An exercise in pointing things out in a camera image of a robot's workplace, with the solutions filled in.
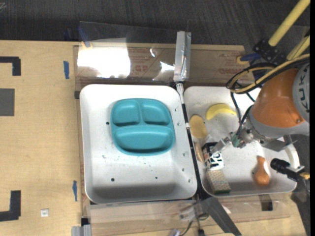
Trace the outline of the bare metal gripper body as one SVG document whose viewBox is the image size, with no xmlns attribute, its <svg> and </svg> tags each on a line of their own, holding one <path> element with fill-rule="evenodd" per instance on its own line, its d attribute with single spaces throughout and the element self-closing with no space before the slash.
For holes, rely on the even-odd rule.
<svg viewBox="0 0 315 236">
<path fill-rule="evenodd" d="M 240 131 L 232 132 L 230 134 L 231 143 L 235 148 L 243 148 L 247 144 L 257 140 L 253 130 L 242 128 Z"/>
</svg>

